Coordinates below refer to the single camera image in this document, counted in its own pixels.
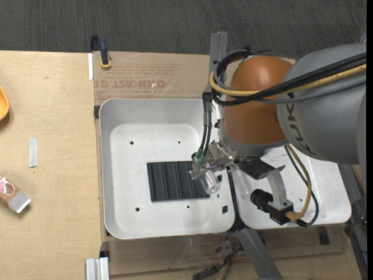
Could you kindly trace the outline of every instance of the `black rubber mat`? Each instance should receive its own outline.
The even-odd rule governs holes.
[[[192,180],[192,162],[158,162],[147,164],[152,201],[209,198],[199,180]]]

